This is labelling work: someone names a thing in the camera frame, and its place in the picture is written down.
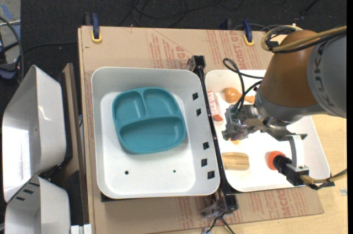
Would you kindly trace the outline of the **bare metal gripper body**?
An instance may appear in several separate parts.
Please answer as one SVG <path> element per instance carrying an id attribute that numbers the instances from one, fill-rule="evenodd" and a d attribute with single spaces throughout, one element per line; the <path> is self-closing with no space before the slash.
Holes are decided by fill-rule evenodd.
<path id="1" fill-rule="evenodd" d="M 255 104 L 244 105 L 241 109 L 231 105 L 225 112 L 225 129 L 234 129 L 234 135 L 238 129 L 248 129 L 249 135 L 257 131 L 267 133 L 278 141 L 284 141 L 290 136 L 287 129 L 288 121 L 279 120 L 270 116 L 266 110 Z"/>

